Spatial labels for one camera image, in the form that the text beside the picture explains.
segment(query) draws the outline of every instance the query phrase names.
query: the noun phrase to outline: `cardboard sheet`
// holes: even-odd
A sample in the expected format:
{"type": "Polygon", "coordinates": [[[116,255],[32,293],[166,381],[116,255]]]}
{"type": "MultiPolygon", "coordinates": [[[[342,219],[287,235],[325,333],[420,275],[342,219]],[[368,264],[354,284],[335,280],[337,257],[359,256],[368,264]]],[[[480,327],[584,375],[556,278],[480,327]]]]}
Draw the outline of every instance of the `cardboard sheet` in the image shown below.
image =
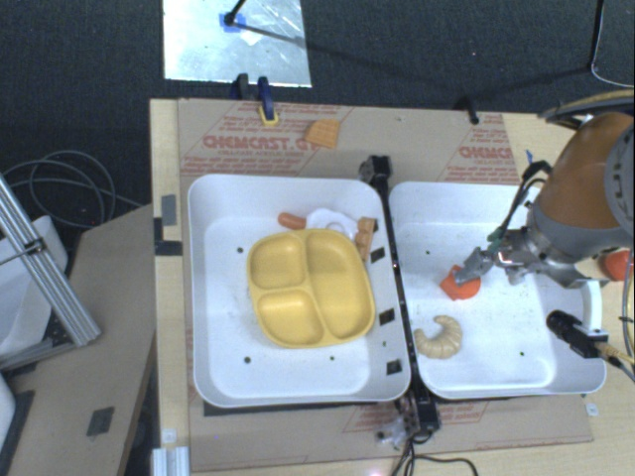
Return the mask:
{"type": "MultiPolygon", "coordinates": [[[[375,432],[396,417],[392,403],[216,416],[191,382],[191,298],[187,193],[210,173],[356,178],[370,155],[388,155],[390,184],[405,180],[518,182],[502,115],[472,126],[462,112],[277,104],[281,123],[263,127],[256,102],[179,103],[181,197],[194,472],[398,456],[375,432]],[[337,148],[302,139],[320,118],[340,121],[337,148]]],[[[440,405],[442,429],[422,452],[439,453],[592,440],[579,396],[440,405]]]]}

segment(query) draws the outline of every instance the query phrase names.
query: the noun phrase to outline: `metal plate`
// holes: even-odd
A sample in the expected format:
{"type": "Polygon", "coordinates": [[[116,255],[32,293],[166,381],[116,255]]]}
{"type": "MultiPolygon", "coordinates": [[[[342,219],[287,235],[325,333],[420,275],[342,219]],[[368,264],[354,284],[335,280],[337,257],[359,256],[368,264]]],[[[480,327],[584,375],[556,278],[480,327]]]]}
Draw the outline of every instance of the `metal plate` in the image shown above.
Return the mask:
{"type": "Polygon", "coordinates": [[[166,79],[231,82],[241,72],[311,87],[300,0],[247,0],[240,28],[222,17],[238,0],[164,0],[166,79]]]}

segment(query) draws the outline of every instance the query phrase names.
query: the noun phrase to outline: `wooden board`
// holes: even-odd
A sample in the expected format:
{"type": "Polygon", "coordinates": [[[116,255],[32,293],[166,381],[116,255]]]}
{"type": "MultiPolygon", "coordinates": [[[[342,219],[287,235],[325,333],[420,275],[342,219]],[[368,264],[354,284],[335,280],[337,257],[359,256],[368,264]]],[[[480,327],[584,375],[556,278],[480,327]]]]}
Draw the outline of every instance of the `wooden board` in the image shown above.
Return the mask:
{"type": "MultiPolygon", "coordinates": [[[[231,108],[231,103],[218,101],[217,112],[219,114],[231,108]]],[[[404,119],[404,111],[395,109],[374,110],[366,108],[366,112],[372,116],[376,111],[375,127],[366,129],[370,123],[366,124],[368,132],[378,132],[377,125],[383,130],[390,131],[391,125],[397,129],[403,126],[404,121],[412,124],[411,117],[414,112],[408,111],[407,118],[404,119]]],[[[179,192],[178,175],[178,147],[175,144],[177,134],[172,137],[165,129],[172,129],[177,125],[179,118],[178,102],[176,101],[154,101],[153,112],[153,161],[156,163],[155,173],[169,172],[168,178],[160,178],[155,183],[155,216],[160,216],[157,207],[160,205],[161,196],[179,192]]],[[[555,161],[564,144],[571,137],[571,131],[561,129],[552,125],[547,125],[539,120],[535,115],[505,114],[503,120],[510,141],[512,153],[514,155],[518,170],[521,172],[527,165],[527,151],[533,154],[535,160],[546,159],[551,163],[555,161]]],[[[183,332],[183,284],[179,289],[174,284],[174,276],[171,273],[182,272],[179,266],[172,264],[168,269],[168,258],[157,260],[158,270],[166,266],[165,274],[170,280],[165,284],[157,283],[157,294],[166,295],[164,300],[158,304],[159,327],[158,337],[162,351],[166,356],[159,356],[160,374],[163,373],[161,384],[161,416],[163,428],[176,428],[178,439],[176,445],[188,445],[188,434],[183,433],[183,429],[189,428],[189,418],[187,413],[187,377],[184,377],[186,360],[185,334],[183,332]]],[[[605,309],[605,327],[611,333],[616,344],[620,343],[621,327],[616,317],[616,308],[619,305],[620,289],[613,285],[604,290],[604,301],[607,305],[605,309]]],[[[544,474],[570,474],[588,475],[597,474],[601,468],[603,474],[622,473],[629,464],[629,439],[635,432],[635,411],[630,406],[633,401],[635,388],[619,371],[610,368],[608,380],[604,388],[592,396],[587,397],[587,403],[594,403],[599,409],[599,416],[592,417],[591,428],[595,437],[592,444],[567,444],[562,446],[540,446],[524,449],[493,449],[488,451],[478,451],[463,453],[463,456],[471,458],[478,466],[481,474],[493,475],[533,475],[544,474]]],[[[290,432],[289,435],[301,434],[301,432],[290,432]]],[[[171,447],[174,443],[165,443],[165,447],[171,447]]],[[[395,459],[373,459],[359,460],[355,462],[337,462],[324,464],[290,465],[285,467],[240,469],[242,475],[368,475],[368,474],[389,474],[395,463],[395,459]]],[[[418,462],[416,474],[453,474],[454,466],[435,465],[427,462],[418,462]]],[[[220,471],[202,473],[196,475],[235,475],[236,471],[220,471]]]]}
{"type": "Polygon", "coordinates": [[[103,333],[11,380],[35,397],[10,475],[124,473],[155,360],[152,244],[150,206],[82,235],[70,282],[103,333]],[[106,408],[108,431],[88,437],[106,408]]]}

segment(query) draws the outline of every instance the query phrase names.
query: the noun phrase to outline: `black cable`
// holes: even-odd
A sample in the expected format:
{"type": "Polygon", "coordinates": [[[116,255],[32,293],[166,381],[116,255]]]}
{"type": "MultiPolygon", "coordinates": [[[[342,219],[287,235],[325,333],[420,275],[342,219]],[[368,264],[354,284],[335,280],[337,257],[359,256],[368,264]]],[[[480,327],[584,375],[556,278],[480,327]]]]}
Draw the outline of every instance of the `black cable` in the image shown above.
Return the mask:
{"type": "Polygon", "coordinates": [[[476,466],[473,464],[471,460],[468,460],[467,458],[436,458],[430,455],[416,454],[415,444],[425,444],[432,438],[432,436],[433,436],[432,433],[430,433],[428,437],[419,441],[415,440],[416,437],[410,438],[406,442],[406,446],[404,447],[404,452],[402,453],[401,458],[397,462],[395,469],[391,473],[391,476],[398,476],[399,471],[401,470],[402,467],[404,467],[403,476],[413,476],[415,473],[415,462],[417,460],[428,460],[429,462],[436,462],[441,464],[451,464],[451,463],[462,462],[469,466],[473,476],[478,476],[478,470],[476,469],[476,466]]]}
{"type": "MultiPolygon", "coordinates": [[[[33,182],[34,183],[59,183],[63,185],[72,185],[72,186],[92,190],[90,185],[87,185],[86,183],[82,183],[81,181],[74,181],[72,179],[65,179],[65,178],[34,178],[33,182]]],[[[15,181],[13,183],[10,183],[9,186],[11,188],[18,188],[20,186],[26,186],[29,183],[31,183],[30,179],[21,179],[20,181],[15,181]]],[[[105,188],[99,187],[99,191],[104,195],[108,195],[112,197],[112,192],[110,192],[109,190],[106,190],[105,188]]],[[[123,195],[116,194],[115,197],[117,198],[118,201],[129,204],[130,206],[134,206],[135,208],[140,208],[141,206],[143,206],[142,203],[137,202],[133,199],[129,199],[128,197],[124,197],[123,195]]]]}
{"type": "Polygon", "coordinates": [[[593,38],[591,39],[591,55],[588,65],[593,69],[599,48],[599,38],[602,32],[602,17],[604,14],[604,0],[597,0],[595,4],[595,21],[593,23],[593,38]]]}
{"type": "Polygon", "coordinates": [[[428,460],[429,462],[436,462],[439,464],[453,464],[464,463],[471,469],[473,476],[478,476],[478,470],[471,460],[467,458],[436,458],[430,455],[415,455],[408,462],[406,462],[406,468],[404,469],[404,476],[413,476],[415,473],[415,461],[416,460],[428,460]]]}
{"type": "MultiPolygon", "coordinates": [[[[620,320],[622,321],[622,336],[624,337],[624,345],[626,346],[626,354],[633,356],[633,348],[630,344],[628,336],[628,323],[634,322],[633,319],[628,317],[628,294],[630,290],[630,283],[633,280],[631,277],[631,268],[633,267],[633,249],[628,254],[628,260],[626,261],[626,271],[624,272],[624,287],[622,291],[622,315],[620,320]]],[[[632,365],[633,372],[635,372],[635,365],[632,365]]]]}
{"type": "Polygon", "coordinates": [[[525,186],[525,191],[529,193],[529,189],[534,186],[536,183],[545,183],[546,180],[544,178],[534,178],[525,186]]]}
{"type": "Polygon", "coordinates": [[[507,212],[507,216],[505,217],[503,222],[487,237],[487,241],[491,242],[491,244],[487,248],[487,252],[489,252],[490,255],[494,255],[498,251],[498,247],[500,246],[503,238],[505,237],[505,234],[507,233],[507,229],[509,228],[509,224],[512,220],[512,217],[514,216],[514,213],[529,193],[529,187],[536,181],[542,180],[541,178],[532,178],[539,172],[544,172],[549,175],[551,171],[552,167],[547,161],[536,161],[534,163],[531,163],[525,169],[521,177],[521,182],[518,186],[518,190],[516,190],[516,195],[514,196],[511,206],[509,207],[509,211],[507,212]]]}
{"type": "Polygon", "coordinates": [[[73,227],[73,228],[78,228],[78,229],[90,229],[94,227],[95,225],[103,224],[104,222],[107,222],[111,220],[112,218],[114,218],[117,201],[121,201],[135,207],[141,206],[141,203],[138,203],[132,199],[128,199],[126,197],[118,195],[115,189],[115,184],[114,184],[112,175],[108,172],[106,167],[97,159],[95,159],[94,157],[88,154],[85,154],[84,152],[79,152],[75,150],[61,150],[58,152],[54,152],[52,154],[48,154],[44,156],[41,160],[28,161],[28,162],[13,166],[12,168],[5,171],[3,175],[7,176],[19,170],[27,169],[27,168],[30,168],[28,170],[29,176],[27,179],[13,180],[13,181],[10,181],[9,184],[11,185],[12,188],[15,188],[18,186],[27,186],[29,188],[31,198],[33,199],[37,207],[42,212],[47,214],[52,220],[54,220],[55,222],[59,224],[73,227]],[[63,159],[67,157],[76,158],[76,159],[79,158],[84,163],[83,166],[90,166],[93,170],[97,170],[99,175],[105,181],[106,188],[99,186],[93,178],[91,178],[86,172],[82,171],[78,167],[77,161],[75,161],[75,165],[71,165],[71,164],[67,164],[66,162],[63,162],[63,159]],[[66,174],[75,175],[79,177],[80,181],[76,181],[74,179],[69,179],[69,178],[55,178],[51,176],[48,176],[46,178],[36,178],[36,174],[38,173],[39,169],[44,166],[57,168],[61,170],[62,172],[65,172],[66,174]],[[36,193],[35,185],[42,184],[42,183],[67,184],[67,185],[72,185],[72,186],[91,190],[94,194],[95,200],[98,205],[98,211],[99,211],[98,216],[95,217],[95,222],[89,223],[89,224],[83,223],[83,222],[77,222],[74,220],[65,219],[55,214],[51,209],[47,208],[43,204],[42,200],[36,193]]]}
{"type": "Polygon", "coordinates": [[[624,374],[626,374],[626,375],[629,377],[629,379],[630,379],[633,383],[635,383],[635,374],[634,374],[635,369],[633,369],[633,372],[631,372],[631,371],[630,371],[630,370],[626,367],[626,365],[624,365],[624,363],[622,363],[621,361],[619,362],[619,366],[617,366],[617,368],[619,368],[619,369],[620,369],[620,370],[621,370],[624,374]]]}

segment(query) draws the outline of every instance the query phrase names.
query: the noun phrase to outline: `electric wire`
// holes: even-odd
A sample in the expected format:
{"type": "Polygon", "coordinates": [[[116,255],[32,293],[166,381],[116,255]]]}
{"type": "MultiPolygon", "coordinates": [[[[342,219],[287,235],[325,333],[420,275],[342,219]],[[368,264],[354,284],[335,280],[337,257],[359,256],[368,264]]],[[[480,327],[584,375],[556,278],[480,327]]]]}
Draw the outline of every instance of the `electric wire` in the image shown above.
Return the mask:
{"type": "Polygon", "coordinates": [[[635,372],[632,372],[630,370],[628,370],[626,368],[626,365],[624,365],[622,362],[619,362],[619,366],[618,368],[624,373],[626,374],[631,381],[633,381],[633,383],[635,383],[635,372]]]}
{"type": "Polygon", "coordinates": [[[401,455],[401,458],[397,462],[397,465],[393,469],[393,472],[390,473],[391,476],[397,476],[399,471],[403,467],[403,465],[408,461],[409,458],[415,455],[415,447],[413,445],[412,439],[406,441],[406,447],[404,448],[404,452],[401,455]]]}
{"type": "Polygon", "coordinates": [[[604,355],[606,358],[619,358],[627,363],[630,363],[631,366],[635,365],[635,359],[628,354],[624,354],[619,349],[613,347],[607,342],[597,342],[595,347],[600,352],[600,354],[604,355]]]}
{"type": "Polygon", "coordinates": [[[429,462],[436,462],[440,464],[453,464],[453,463],[464,463],[471,469],[473,476],[478,476],[478,470],[474,463],[467,458],[437,458],[430,455],[415,455],[411,457],[408,462],[406,462],[406,467],[404,468],[404,476],[413,476],[415,473],[415,461],[416,460],[428,460],[429,462]]]}
{"type": "Polygon", "coordinates": [[[426,442],[428,442],[433,436],[432,432],[428,432],[428,434],[423,438],[423,439],[418,439],[418,434],[413,435],[412,437],[412,441],[413,444],[417,444],[418,446],[421,446],[422,444],[426,444],[426,442]]]}
{"type": "Polygon", "coordinates": [[[534,176],[539,172],[544,172],[548,175],[551,173],[551,170],[552,167],[546,161],[537,161],[531,163],[525,169],[507,216],[505,217],[503,222],[501,222],[501,224],[487,237],[487,241],[490,242],[490,245],[487,247],[487,252],[490,256],[493,256],[494,254],[496,254],[496,252],[498,252],[498,248],[500,247],[503,238],[507,234],[509,223],[511,222],[511,219],[518,207],[527,198],[530,186],[536,184],[537,182],[544,181],[542,178],[534,178],[534,176]]]}
{"type": "Polygon", "coordinates": [[[117,207],[117,201],[128,204],[133,207],[142,206],[141,203],[129,199],[116,192],[114,180],[108,169],[99,162],[96,158],[86,154],[84,152],[76,150],[60,150],[44,156],[40,160],[28,161],[20,163],[6,170],[3,176],[15,175],[20,171],[26,171],[28,178],[26,179],[14,179],[9,182],[11,188],[18,188],[26,186],[29,189],[29,194],[36,206],[45,214],[47,214],[55,222],[76,229],[90,229],[96,225],[103,224],[109,220],[112,220],[115,216],[117,207]],[[69,164],[68,159],[74,160],[74,164],[69,164]],[[93,171],[98,172],[99,178],[93,178],[81,167],[89,166],[93,171]],[[47,167],[47,169],[58,170],[58,173],[65,174],[66,176],[75,176],[77,179],[71,178],[56,178],[52,176],[51,172],[47,172],[47,175],[43,178],[38,178],[37,174],[41,169],[47,167]],[[105,186],[100,186],[97,180],[101,180],[105,183],[105,186]],[[97,203],[98,215],[94,217],[94,222],[85,223],[76,220],[69,220],[58,213],[54,213],[49,207],[47,207],[40,198],[40,195],[36,192],[37,184],[65,184],[73,187],[87,189],[92,191],[94,199],[97,203]]]}
{"type": "Polygon", "coordinates": [[[597,54],[599,53],[599,44],[602,37],[602,29],[604,26],[604,0],[600,0],[598,2],[598,5],[600,6],[600,10],[599,10],[599,17],[598,17],[599,21],[597,23],[597,35],[595,36],[595,44],[593,45],[593,54],[591,56],[591,61],[589,63],[589,69],[591,71],[591,74],[598,81],[602,81],[604,83],[608,83],[613,86],[619,86],[622,88],[633,88],[634,85],[632,84],[625,84],[625,83],[620,83],[617,81],[612,81],[611,79],[606,79],[605,77],[602,77],[601,75],[597,73],[595,63],[597,62],[597,54]]]}
{"type": "Polygon", "coordinates": [[[634,327],[633,323],[635,321],[635,314],[633,312],[633,277],[631,274],[632,266],[633,249],[631,249],[631,252],[628,256],[628,261],[626,262],[626,271],[624,272],[624,289],[622,291],[622,333],[624,334],[626,352],[631,357],[635,352],[635,340],[632,333],[634,327]]]}

